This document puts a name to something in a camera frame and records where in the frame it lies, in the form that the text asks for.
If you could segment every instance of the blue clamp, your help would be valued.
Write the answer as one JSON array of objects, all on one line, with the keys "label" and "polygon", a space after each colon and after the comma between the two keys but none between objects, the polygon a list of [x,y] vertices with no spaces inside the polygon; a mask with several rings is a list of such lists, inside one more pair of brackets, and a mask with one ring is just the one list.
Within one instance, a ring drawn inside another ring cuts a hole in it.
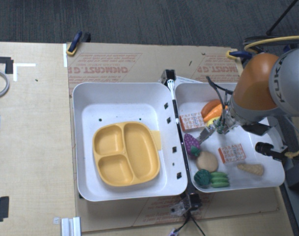
[{"label": "blue clamp", "polygon": [[82,36],[82,31],[79,30],[79,31],[76,33],[76,35],[75,35],[75,37],[74,37],[72,43],[71,43],[70,45],[68,45],[68,47],[67,47],[67,49],[66,49],[66,53],[67,53],[67,55],[69,55],[69,56],[73,56],[73,55],[75,54],[75,52],[76,52],[76,50],[77,50],[77,44],[78,44],[78,42],[79,42],[81,36]]},{"label": "blue clamp", "polygon": [[237,59],[237,57],[244,58],[244,59],[251,59],[253,57],[252,53],[242,52],[242,51],[235,51],[235,52],[228,51],[226,53],[226,56],[229,59]]}]

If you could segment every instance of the wooden table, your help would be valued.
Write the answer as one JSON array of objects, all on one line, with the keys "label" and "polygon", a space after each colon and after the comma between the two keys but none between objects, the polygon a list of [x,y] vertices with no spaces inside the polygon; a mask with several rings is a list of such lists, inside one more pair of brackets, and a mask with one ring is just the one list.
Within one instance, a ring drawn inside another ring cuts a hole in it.
[{"label": "wooden table", "polygon": [[[0,97],[0,197],[9,196],[9,216],[0,222],[0,236],[60,235],[59,219],[76,216],[68,69],[63,47],[0,42],[0,57],[11,57],[21,64],[16,81],[8,75],[9,91]],[[274,190],[277,211],[198,223],[208,236],[293,235],[279,188]],[[85,235],[168,235],[181,224]],[[180,234],[201,235],[192,221]]]}]

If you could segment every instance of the black tape marking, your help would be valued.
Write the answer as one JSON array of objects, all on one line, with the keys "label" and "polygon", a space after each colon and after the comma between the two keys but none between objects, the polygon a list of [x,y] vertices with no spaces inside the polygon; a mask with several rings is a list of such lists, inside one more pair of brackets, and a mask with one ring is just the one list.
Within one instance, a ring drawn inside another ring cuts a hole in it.
[{"label": "black tape marking", "polygon": [[9,202],[9,197],[0,197],[0,222],[2,222],[4,218],[8,218]]},{"label": "black tape marking", "polygon": [[13,74],[13,62],[11,57],[0,57],[0,63],[5,64],[5,73]]}]

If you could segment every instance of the gray carpet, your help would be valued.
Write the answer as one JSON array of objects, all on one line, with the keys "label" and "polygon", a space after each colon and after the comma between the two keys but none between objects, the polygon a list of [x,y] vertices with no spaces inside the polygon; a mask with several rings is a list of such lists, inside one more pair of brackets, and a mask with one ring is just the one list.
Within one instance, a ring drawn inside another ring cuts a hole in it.
[{"label": "gray carpet", "polygon": [[[76,32],[91,42],[229,46],[266,35],[294,0],[0,0],[0,41],[65,43]],[[299,35],[299,0],[272,32]],[[280,55],[284,46],[265,47]],[[292,151],[293,129],[283,125]],[[299,229],[282,187],[295,235]]]}]

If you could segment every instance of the metal ring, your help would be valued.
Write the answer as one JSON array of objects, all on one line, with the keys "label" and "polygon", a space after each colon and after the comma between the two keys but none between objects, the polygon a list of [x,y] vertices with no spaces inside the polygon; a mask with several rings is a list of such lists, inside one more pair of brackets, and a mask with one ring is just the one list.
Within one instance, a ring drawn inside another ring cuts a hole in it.
[{"label": "metal ring", "polygon": [[5,93],[8,91],[8,88],[10,86],[10,81],[9,81],[7,75],[1,71],[0,71],[0,76],[3,77],[6,82],[5,88],[0,92],[0,97],[1,97],[1,96],[5,95]]}]

